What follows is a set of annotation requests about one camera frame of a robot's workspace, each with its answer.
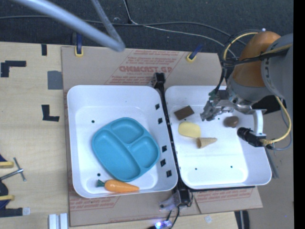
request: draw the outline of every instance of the electrical wire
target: electrical wire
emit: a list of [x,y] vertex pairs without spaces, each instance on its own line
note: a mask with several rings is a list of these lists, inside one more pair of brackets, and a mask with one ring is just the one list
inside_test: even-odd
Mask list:
[[177,208],[178,208],[178,212],[177,212],[177,215],[176,215],[175,220],[174,220],[173,223],[172,223],[171,228],[173,228],[174,224],[176,223],[176,220],[178,219],[178,217],[179,217],[179,215],[180,215],[180,206],[178,206]]
[[268,140],[268,139],[261,139],[260,141],[262,142],[262,144],[264,146],[267,146],[267,145],[273,145],[274,143],[277,143],[279,141],[282,141],[284,138],[286,138],[290,131],[291,131],[291,127],[292,127],[292,122],[291,122],[291,118],[289,116],[289,113],[288,111],[286,110],[285,106],[283,105],[282,101],[280,100],[280,98],[278,96],[275,96],[277,102],[280,104],[281,106],[281,109],[283,110],[284,114],[286,115],[287,117],[287,120],[288,120],[288,129],[287,131],[285,132],[284,135],[282,135],[281,137],[277,138],[277,139],[271,139],[271,140]]
[[[289,128],[289,123],[286,121],[285,117],[284,117],[284,109],[281,108],[281,115],[282,115],[282,119],[286,125],[287,128]],[[292,134],[291,134],[291,131],[289,132],[289,138],[290,138],[290,142],[289,144],[286,146],[286,147],[275,147],[275,144],[271,144],[271,145],[267,145],[267,148],[268,149],[271,149],[271,150],[274,150],[274,151],[282,151],[282,150],[287,150],[289,149],[291,146],[292,146]]]
[[255,61],[259,61],[259,60],[262,61],[267,58],[272,58],[272,57],[275,57],[275,56],[278,56],[281,54],[286,54],[291,46],[292,46],[292,44],[288,44],[283,47],[279,47],[276,49],[269,50],[267,52],[263,52],[260,55],[254,56],[252,58],[245,58],[243,60],[235,61],[235,62],[225,61],[224,63],[232,63],[233,65],[238,65],[238,64],[242,64],[242,63],[255,62]]
[[[0,20],[7,20],[7,19],[25,19],[25,18],[50,18],[49,16],[43,16],[43,15],[20,15],[20,16],[4,16],[4,17],[0,17]],[[93,20],[83,20],[85,22],[88,23],[96,23],[96,24],[103,24],[103,22],[101,21],[93,21]],[[188,22],[188,21],[175,21],[175,22],[164,22],[164,23],[148,23],[148,24],[120,24],[120,23],[112,23],[112,25],[115,26],[130,26],[130,27],[135,27],[135,26],[142,26],[142,27],[147,27],[147,28],[151,28],[151,29],[155,29],[155,30],[160,30],[160,31],[167,31],[167,32],[173,32],[173,33],[179,33],[179,34],[185,34],[185,35],[190,35],[190,36],[197,36],[197,37],[202,37],[208,40],[211,40],[217,44],[219,44],[220,46],[224,47],[224,44],[219,42],[218,40],[215,40],[213,38],[204,36],[204,35],[200,35],[200,34],[194,34],[194,33],[188,33],[188,32],[183,32],[183,31],[173,31],[173,30],[167,30],[167,29],[162,29],[162,28],[157,28],[157,27],[153,27],[150,25],[169,25],[169,24],[195,24],[195,25],[201,25],[201,26],[205,26],[208,27],[207,25],[201,24],[201,23],[196,23],[196,22]],[[235,54],[229,50],[229,52],[232,54],[233,57],[236,57]]]
[[221,53],[221,56],[220,56],[221,62],[226,63],[226,64],[233,64],[232,62],[228,62],[226,59],[229,48],[242,37],[249,36],[249,35],[255,35],[259,32],[261,32],[261,30],[245,30],[245,31],[242,31],[241,33],[237,34],[236,36],[232,35],[231,38],[229,38],[228,42],[226,43],[226,45]]
[[190,207],[190,206],[192,206],[192,204],[193,204],[193,201],[194,201],[194,194],[193,194],[193,192],[191,192],[191,202],[190,202],[190,204],[188,204],[187,205],[187,207]]
[[168,214],[168,216],[167,216],[166,220],[169,220],[169,219],[170,219],[171,214],[172,214],[172,211],[173,211],[173,210],[171,210],[171,211],[170,211],[170,213]]

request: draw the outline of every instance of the orange carrot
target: orange carrot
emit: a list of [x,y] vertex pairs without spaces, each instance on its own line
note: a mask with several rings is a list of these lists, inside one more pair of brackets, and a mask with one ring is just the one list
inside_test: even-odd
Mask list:
[[140,189],[137,186],[114,179],[108,180],[106,182],[102,182],[101,180],[98,180],[97,186],[105,187],[106,190],[117,193],[134,192]]

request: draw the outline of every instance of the black tape mark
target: black tape mark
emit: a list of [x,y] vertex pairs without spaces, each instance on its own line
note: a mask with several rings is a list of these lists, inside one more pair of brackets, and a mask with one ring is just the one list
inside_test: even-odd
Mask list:
[[165,159],[163,159],[163,160],[160,161],[160,165],[161,165],[161,167],[163,167],[164,165],[166,165]]
[[10,73],[10,67],[6,63],[1,63],[0,77],[8,77]]
[[42,44],[41,45],[41,55],[42,56],[47,56],[48,51],[47,51],[47,44]]
[[25,67],[26,61],[5,61],[1,63],[0,77],[8,77],[10,74],[10,67]]
[[59,116],[50,116],[50,106],[49,105],[43,104],[43,105],[41,105],[41,107],[42,107],[42,114],[43,114],[42,120],[59,122]]
[[167,172],[166,172],[166,177],[171,177],[172,176],[172,171],[171,170],[168,170]]
[[62,86],[62,74],[59,71],[48,71],[48,89],[49,90],[61,90]]
[[5,63],[9,67],[25,67],[25,66],[27,66],[27,62],[26,61],[6,60]]

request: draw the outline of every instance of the wooden table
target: wooden table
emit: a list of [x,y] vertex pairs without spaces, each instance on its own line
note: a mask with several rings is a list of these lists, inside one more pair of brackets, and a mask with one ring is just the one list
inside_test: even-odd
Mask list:
[[[6,208],[30,208],[30,215],[0,218],[0,228],[48,228],[48,215],[69,213],[63,91],[48,90],[47,72],[61,72],[61,46],[48,45],[47,56],[40,44],[0,42],[0,62],[26,61],[26,67],[11,67],[0,78],[0,154],[16,157],[24,169],[3,180],[15,196]],[[59,121],[43,121],[41,106],[50,105],[50,115]],[[17,167],[0,169],[0,177]],[[145,229],[152,220],[120,222],[78,228]],[[237,229],[233,212],[183,216],[174,228]]]

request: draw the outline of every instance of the blue divided plate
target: blue divided plate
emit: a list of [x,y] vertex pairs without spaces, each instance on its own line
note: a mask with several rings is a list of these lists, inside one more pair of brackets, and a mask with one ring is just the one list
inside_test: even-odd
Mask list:
[[159,146],[149,132],[128,117],[98,130],[92,148],[103,167],[117,180],[130,182],[151,169],[160,157]]

